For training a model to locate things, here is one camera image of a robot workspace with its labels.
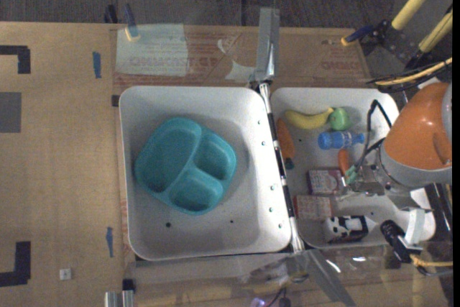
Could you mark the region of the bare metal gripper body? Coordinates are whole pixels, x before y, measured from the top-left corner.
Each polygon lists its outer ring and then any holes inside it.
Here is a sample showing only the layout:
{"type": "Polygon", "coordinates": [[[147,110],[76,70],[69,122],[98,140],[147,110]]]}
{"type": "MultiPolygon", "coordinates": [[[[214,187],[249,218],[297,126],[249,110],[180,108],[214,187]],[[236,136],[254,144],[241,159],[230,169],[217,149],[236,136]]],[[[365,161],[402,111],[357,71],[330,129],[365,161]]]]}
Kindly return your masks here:
{"type": "Polygon", "coordinates": [[[353,166],[349,173],[349,186],[366,196],[383,196],[391,189],[391,181],[376,164],[353,166]]]}

